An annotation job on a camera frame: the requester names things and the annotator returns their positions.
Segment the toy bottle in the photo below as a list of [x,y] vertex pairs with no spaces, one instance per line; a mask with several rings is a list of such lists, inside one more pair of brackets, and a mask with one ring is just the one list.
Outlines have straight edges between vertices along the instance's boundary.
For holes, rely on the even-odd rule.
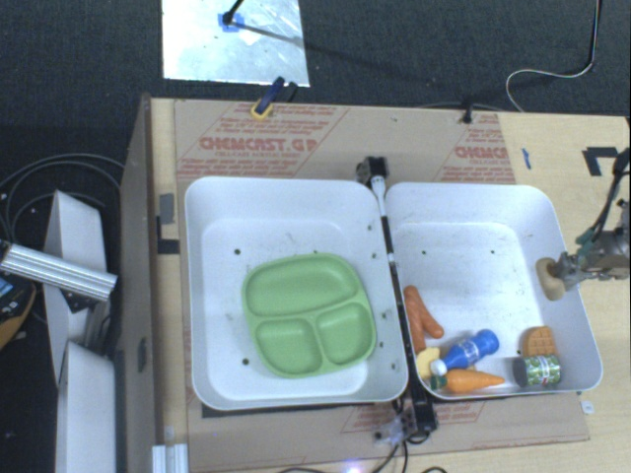
[[494,354],[500,348],[500,341],[490,329],[482,329],[478,334],[464,340],[447,352],[442,359],[433,361],[430,370],[433,374],[443,376],[454,368],[467,369],[484,356]]

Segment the green divided plate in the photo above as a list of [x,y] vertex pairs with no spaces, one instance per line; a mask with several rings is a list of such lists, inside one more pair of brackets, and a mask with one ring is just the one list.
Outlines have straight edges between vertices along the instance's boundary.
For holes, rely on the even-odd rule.
[[334,254],[264,263],[242,288],[250,336],[274,373],[298,378],[364,361],[375,348],[373,312],[353,267]]

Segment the green can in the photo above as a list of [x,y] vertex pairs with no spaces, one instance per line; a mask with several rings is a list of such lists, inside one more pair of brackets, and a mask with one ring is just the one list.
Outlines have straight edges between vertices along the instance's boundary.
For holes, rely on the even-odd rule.
[[518,358],[514,364],[515,380],[521,387],[549,385],[561,381],[561,364],[553,354]]

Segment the blue tape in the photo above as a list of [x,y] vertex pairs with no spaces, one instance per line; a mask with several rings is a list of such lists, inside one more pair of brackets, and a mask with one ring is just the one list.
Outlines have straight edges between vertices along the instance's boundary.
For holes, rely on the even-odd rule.
[[530,154],[526,150],[526,147],[522,147],[522,154],[524,155],[524,161],[526,162],[526,168],[527,169],[532,169],[532,167],[530,166]]
[[[222,14],[218,14],[217,15],[217,22],[219,23],[219,26],[221,27],[221,29],[228,33],[228,34],[235,34],[239,31],[239,27],[235,27],[233,25],[224,25],[224,15]],[[245,20],[244,17],[239,14],[236,13],[235,16],[233,17],[233,23],[236,23],[237,25],[245,25]]]

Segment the orange carrot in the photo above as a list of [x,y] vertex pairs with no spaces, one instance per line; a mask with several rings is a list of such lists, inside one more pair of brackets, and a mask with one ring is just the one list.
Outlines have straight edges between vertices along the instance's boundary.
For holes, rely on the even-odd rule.
[[464,394],[475,389],[499,385],[504,382],[503,378],[494,374],[454,369],[449,370],[445,376],[432,376],[431,386],[433,389],[446,386],[451,392]]
[[425,307],[423,299],[418,293],[418,289],[414,286],[407,286],[403,290],[403,295],[405,296],[406,308],[408,302],[410,302],[412,306],[418,307],[423,329],[426,330],[432,338],[443,338],[443,335],[445,334],[443,326],[438,323],[427,307]]
[[403,292],[403,294],[405,296],[405,311],[407,312],[407,321],[410,325],[414,354],[418,355],[419,352],[425,349],[425,334],[423,333],[421,307],[418,305],[418,302],[408,297],[405,292]]

